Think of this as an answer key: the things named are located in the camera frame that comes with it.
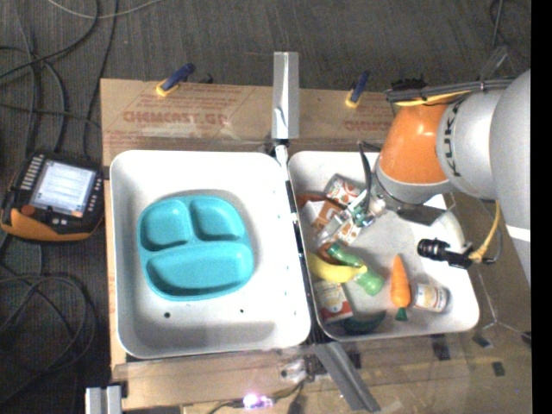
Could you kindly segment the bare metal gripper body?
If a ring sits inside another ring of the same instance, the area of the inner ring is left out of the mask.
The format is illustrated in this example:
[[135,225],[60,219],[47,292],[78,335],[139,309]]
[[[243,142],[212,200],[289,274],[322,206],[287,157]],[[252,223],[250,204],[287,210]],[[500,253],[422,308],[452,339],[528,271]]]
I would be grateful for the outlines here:
[[371,225],[385,210],[386,202],[383,198],[364,190],[347,206],[342,217],[345,223],[364,228]]

